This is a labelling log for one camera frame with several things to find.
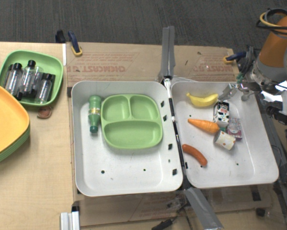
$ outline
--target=toy banana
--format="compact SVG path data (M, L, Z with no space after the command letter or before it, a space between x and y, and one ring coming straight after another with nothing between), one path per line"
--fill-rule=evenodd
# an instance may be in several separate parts
M192 96L190 93L187 93L186 95L189 97L191 103L194 106L200 106L200 107L210 106L218 101L218 94L211 94L205 98Z

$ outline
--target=brown sausage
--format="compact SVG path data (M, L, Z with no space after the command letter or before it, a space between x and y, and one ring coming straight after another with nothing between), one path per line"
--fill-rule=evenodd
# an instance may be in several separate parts
M193 157L195 157L196 160L198 160L198 162L200 163L200 165L202 166L207 165L207 159L204 157L204 155L199 150L187 144L183 144L182 149L185 153L188 153L192 155Z

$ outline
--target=carrot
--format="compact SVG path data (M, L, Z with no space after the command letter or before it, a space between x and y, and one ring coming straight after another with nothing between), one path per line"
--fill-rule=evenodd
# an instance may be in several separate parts
M216 124L214 122L207 121L207 120L189 118L188 123L200 128L202 130L205 130L209 133L216 133L220 129L218 124Z
M204 155L196 148L189 146L187 144L182 145L182 149L185 153L188 153L196 158L200 165L206 166L207 165L207 159L204 157Z

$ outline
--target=cardboard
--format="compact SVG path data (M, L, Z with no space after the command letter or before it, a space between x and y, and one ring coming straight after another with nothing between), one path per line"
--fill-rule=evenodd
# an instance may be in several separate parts
M161 69L161 45L79 43L82 55L66 45L68 96L79 81L156 81ZM225 64L232 49L174 46L174 75L195 81L235 82L237 63Z

